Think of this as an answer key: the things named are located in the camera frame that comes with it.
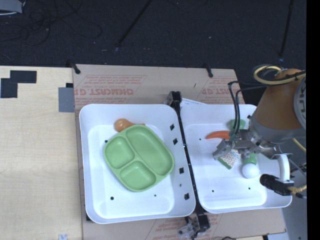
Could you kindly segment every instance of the cardboard box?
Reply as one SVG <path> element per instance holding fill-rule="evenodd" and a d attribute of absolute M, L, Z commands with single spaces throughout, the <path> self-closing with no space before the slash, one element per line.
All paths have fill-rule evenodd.
<path fill-rule="evenodd" d="M 183 217 L 148 219 L 112 224 L 97 224 L 86 216 L 84 175 L 79 112 L 87 104 L 162 104 L 171 91 L 183 98 L 206 104 L 232 104 L 228 83 L 236 81 L 232 69 L 212 69 L 209 77 L 204 68 L 140 67 L 77 64 L 73 71 L 76 115 L 79 182 L 83 238 L 85 240 L 180 240 L 178 229 L 186 224 Z M 210 229 L 197 239 L 210 240 L 229 236 L 243 238 L 282 233 L 286 230 L 277 208 L 208 214 Z"/>

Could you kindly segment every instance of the metal bracket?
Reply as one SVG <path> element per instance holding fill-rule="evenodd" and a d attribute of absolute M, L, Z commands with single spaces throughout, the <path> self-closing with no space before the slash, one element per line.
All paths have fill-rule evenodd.
<path fill-rule="evenodd" d="M 77 67 L 77 65 L 71 59 L 68 59 L 66 61 L 65 65 L 67 68 L 72 68 L 77 75 L 79 75 L 81 73 L 80 69 Z"/>
<path fill-rule="evenodd" d="M 184 146 L 184 152 L 185 152 L 186 160 L 188 163 L 190 177 L 191 177 L 193 191 L 194 191 L 194 196 L 195 196 L 195 212 L 196 212 L 196 217 L 197 217 L 198 226 L 199 226 L 198 231 L 205 232 L 207 229 L 210 228 L 210 223 L 209 223 L 208 216 L 205 214 L 205 210 L 203 209 L 203 207 L 201 206 L 201 204 L 199 202 L 195 176 L 194 176 L 193 169 L 191 166 L 191 161 L 190 161 L 190 156 L 189 156 L 189 152 L 188 152 L 188 148 L 187 148 L 184 127 L 182 124 L 182 119 L 181 119 L 181 114 L 180 114 L 180 110 L 181 110 L 180 103 L 182 100 L 183 99 L 182 99 L 180 91 L 171 91 L 169 93 L 166 101 L 164 102 L 164 104 L 167 104 L 170 107 L 172 107 L 175 110 L 177 117 L 178 117 L 181 137 L 182 137 L 183 146 Z"/>

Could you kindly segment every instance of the black shape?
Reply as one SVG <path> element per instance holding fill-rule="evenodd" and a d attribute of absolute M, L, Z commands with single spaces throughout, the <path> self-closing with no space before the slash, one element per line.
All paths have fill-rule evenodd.
<path fill-rule="evenodd" d="M 294 8 L 294 3 L 295 3 L 295 0 L 290 0 L 288 16 L 287 16 L 287 18 L 286 18 L 286 23 L 285 23 L 285 29 L 284 29 L 284 34 L 283 34 L 281 49 L 280 49 L 280 52 L 279 52 L 279 57 L 280 57 L 281 59 L 282 59 L 283 56 L 284 56 L 284 51 L 285 51 L 285 46 L 286 46 L 286 42 L 287 42 L 288 30 L 289 30 L 289 25 L 290 25 L 290 20 L 291 20 L 292 11 L 293 11 L 293 8 Z"/>
<path fill-rule="evenodd" d="M 37 71 L 11 70 L 10 78 L 1 78 L 0 98 L 17 98 L 18 84 L 35 84 Z"/>
<path fill-rule="evenodd" d="M 72 68 L 77 75 L 79 75 L 81 73 L 80 69 L 77 67 L 77 65 L 71 59 L 68 59 L 66 61 L 65 65 L 67 68 Z"/>
<path fill-rule="evenodd" d="M 11 70 L 10 79 L 13 83 L 35 84 L 37 82 L 37 71 Z"/>
<path fill-rule="evenodd" d="M 1 78 L 0 98 L 17 98 L 18 84 L 11 82 L 10 78 Z"/>
<path fill-rule="evenodd" d="M 138 20 L 141 18 L 141 16 L 145 13 L 146 9 L 149 7 L 153 0 L 148 0 L 142 10 L 139 12 L 139 14 L 136 16 L 136 18 L 133 20 L 133 22 L 130 24 L 128 29 L 125 31 L 125 33 L 122 35 L 122 37 L 114 44 L 115 47 L 119 48 L 121 46 L 121 43 L 125 40 L 127 35 L 130 33 L 130 31 L 133 29 L 133 27 L 136 25 Z"/>
<path fill-rule="evenodd" d="M 180 102 L 182 102 L 182 96 L 181 96 L 181 92 L 180 91 L 171 91 L 170 93 L 171 93 L 171 96 L 172 96 L 172 100 L 175 103 L 179 103 L 180 104 Z"/>

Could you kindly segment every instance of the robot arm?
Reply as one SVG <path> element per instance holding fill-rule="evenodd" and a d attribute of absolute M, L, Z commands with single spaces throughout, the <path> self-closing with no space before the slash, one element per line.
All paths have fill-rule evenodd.
<path fill-rule="evenodd" d="M 277 74 L 265 80 L 259 76 L 265 70 L 276 70 Z M 235 129 L 229 140 L 223 139 L 218 145 L 213 157 L 221 157 L 234 149 L 242 158 L 261 153 L 269 159 L 278 159 L 280 178 L 263 174 L 260 183 L 280 195 L 290 195 L 288 187 L 293 182 L 290 168 L 284 166 L 288 164 L 288 154 L 283 154 L 279 146 L 293 138 L 306 137 L 306 73 L 295 68 L 262 65 L 255 68 L 253 77 L 267 88 L 250 118 L 249 127 Z"/>

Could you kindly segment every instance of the black cable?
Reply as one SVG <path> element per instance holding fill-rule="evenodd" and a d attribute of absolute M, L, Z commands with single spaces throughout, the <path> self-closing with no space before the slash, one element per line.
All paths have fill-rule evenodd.
<path fill-rule="evenodd" d="M 301 199 L 305 199 L 305 200 L 307 200 L 307 196 L 306 195 L 303 195 L 303 194 L 301 194 L 301 193 L 295 193 L 295 196 L 297 197 L 297 198 L 301 198 Z"/>
<path fill-rule="evenodd" d="M 277 73 L 281 72 L 285 70 L 284 68 L 282 69 L 280 66 L 277 66 L 277 65 L 273 65 L 273 64 L 262 64 L 262 65 L 258 65 L 256 67 L 253 68 L 252 72 L 251 72 L 251 76 L 253 79 L 255 79 L 257 82 L 261 83 L 261 84 L 265 84 L 266 86 L 268 87 L 272 87 L 272 86 L 280 86 L 280 85 L 286 85 L 286 84 L 289 84 L 291 83 L 290 81 L 286 81 L 286 80 L 290 80 L 290 79 L 294 79 L 292 80 L 293 81 L 298 81 L 299 80 L 299 76 L 301 75 L 305 75 L 306 74 L 306 71 L 305 70 L 302 70 L 300 72 L 296 72 L 294 74 L 286 74 L 284 77 L 282 78 L 277 78 L 275 79 L 273 75 L 273 79 L 265 79 L 265 75 L 267 75 L 268 73 L 272 72 L 272 71 L 276 71 Z"/>
<path fill-rule="evenodd" d="M 294 173 L 295 171 L 298 171 L 298 170 L 304 174 L 307 171 L 307 163 L 305 162 L 303 164 L 300 164 L 299 166 L 296 166 L 296 168 L 292 168 L 290 170 L 290 173 Z"/>
<path fill-rule="evenodd" d="M 5 54 L 1 54 L 1 53 L 0 53 L 0 56 L 3 56 L 3 57 L 5 57 L 5 58 L 7 58 L 7 59 L 11 62 L 11 65 L 12 65 L 12 66 L 14 65 L 13 60 L 12 60 L 12 59 L 10 59 L 7 55 L 5 55 Z"/>
<path fill-rule="evenodd" d="M 65 15 L 59 15 L 57 5 L 55 4 L 55 11 L 56 16 L 52 16 L 51 11 L 49 10 L 48 6 L 44 4 L 41 0 L 28 0 L 28 3 L 26 3 L 26 6 L 23 8 L 22 15 L 27 18 L 27 20 L 30 21 L 30 23 L 27 23 L 26 25 L 20 25 L 20 24 L 1 24 L 0 25 L 0 34 L 4 36 L 4 38 L 0 39 L 0 42 L 5 41 L 19 41 L 23 42 L 24 44 L 28 46 L 38 46 L 42 43 L 44 43 L 50 36 L 52 25 L 57 22 L 64 22 L 66 23 L 74 32 L 76 32 L 78 35 L 84 37 L 84 38 L 98 38 L 101 36 L 103 30 L 102 27 L 92 21 L 89 21 L 85 18 L 83 18 L 78 11 L 80 10 L 82 6 L 83 0 L 78 0 L 79 3 L 77 6 L 74 6 L 70 3 L 69 0 L 65 0 L 65 2 L 68 4 L 68 6 L 71 8 L 71 12 L 65 14 Z M 32 2 L 36 2 L 40 5 L 39 12 L 37 11 L 31 11 L 28 13 L 28 9 L 31 7 Z M 98 32 L 95 35 L 84 35 L 77 31 L 71 24 L 69 24 L 66 19 L 71 15 L 77 15 L 79 18 L 81 18 L 83 21 L 94 24 L 98 28 Z M 39 36 L 40 32 L 44 32 L 44 37 L 37 42 L 30 43 L 27 40 L 30 38 L 31 34 L 37 34 Z"/>
<path fill-rule="evenodd" d="M 238 90 L 235 93 L 235 101 L 236 101 L 236 106 L 237 106 L 237 111 L 238 111 L 238 121 L 237 121 L 237 125 L 236 125 L 236 129 L 234 131 L 234 134 L 236 135 L 239 132 L 239 128 L 240 128 L 240 108 L 239 108 L 239 93 L 243 92 L 243 91 L 249 91 L 249 90 L 254 90 L 254 89 L 261 89 L 261 88 L 265 88 L 264 85 L 258 85 L 258 86 L 253 86 L 253 87 L 247 87 L 247 88 L 243 88 Z"/>
<path fill-rule="evenodd" d="M 233 84 L 243 84 L 243 85 L 248 85 L 248 86 L 253 86 L 253 87 L 247 87 L 247 88 L 243 88 L 240 89 L 236 92 L 236 96 L 234 96 L 234 93 L 232 91 L 232 85 Z M 234 114 L 235 114 L 235 118 L 234 118 L 234 123 L 233 123 L 233 132 L 230 132 L 230 136 L 231 135 L 236 135 L 239 131 L 240 128 L 240 108 L 239 108 L 239 92 L 241 91 L 246 91 L 246 90 L 251 90 L 251 89 L 258 89 L 258 88 L 266 88 L 265 84 L 261 84 L 261 83 L 255 83 L 255 82 L 241 82 L 241 81 L 231 81 L 228 84 L 228 89 L 233 101 L 233 105 L 234 105 Z"/>
<path fill-rule="evenodd" d="M 183 9 L 183 8 L 177 6 L 176 3 L 174 3 L 174 2 L 172 2 L 172 1 L 170 1 L 170 0 L 165 0 L 165 1 L 169 2 L 170 4 L 172 4 L 173 6 L 177 7 L 177 8 L 178 8 L 179 10 L 181 10 L 181 11 L 184 11 L 184 12 L 193 12 L 193 11 L 199 10 L 200 8 L 202 8 L 203 6 L 205 6 L 205 5 L 208 3 L 209 0 L 206 0 L 202 5 L 200 5 L 199 7 L 197 7 L 197 8 L 194 9 L 194 10 L 186 10 L 186 9 Z"/>

